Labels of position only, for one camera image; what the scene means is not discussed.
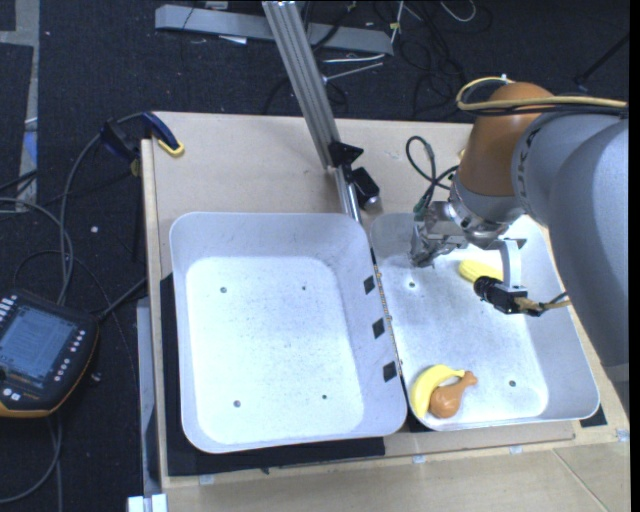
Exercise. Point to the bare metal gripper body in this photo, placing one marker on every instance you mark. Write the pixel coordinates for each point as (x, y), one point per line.
(445, 225)

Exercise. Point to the white plastic tray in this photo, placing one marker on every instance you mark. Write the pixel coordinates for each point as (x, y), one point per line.
(272, 345)
(480, 345)

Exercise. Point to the yellow banana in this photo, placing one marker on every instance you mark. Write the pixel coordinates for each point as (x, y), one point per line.
(425, 382)

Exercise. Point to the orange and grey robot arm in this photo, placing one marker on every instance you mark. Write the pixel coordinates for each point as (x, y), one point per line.
(575, 190)

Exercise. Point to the yellow corn cob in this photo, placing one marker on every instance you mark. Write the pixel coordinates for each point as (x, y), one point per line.
(475, 270)

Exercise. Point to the black block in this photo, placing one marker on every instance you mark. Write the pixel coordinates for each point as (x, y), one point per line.
(366, 184)

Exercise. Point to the brown chicken drumstick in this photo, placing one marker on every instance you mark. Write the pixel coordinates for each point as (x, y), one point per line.
(447, 400)

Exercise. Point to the black cylinder on white bracket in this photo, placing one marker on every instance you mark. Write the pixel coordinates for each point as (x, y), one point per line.
(500, 295)

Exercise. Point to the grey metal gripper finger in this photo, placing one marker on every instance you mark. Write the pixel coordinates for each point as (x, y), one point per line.
(417, 247)
(430, 256)

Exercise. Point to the pale wood board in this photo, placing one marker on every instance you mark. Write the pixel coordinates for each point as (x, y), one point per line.
(240, 165)

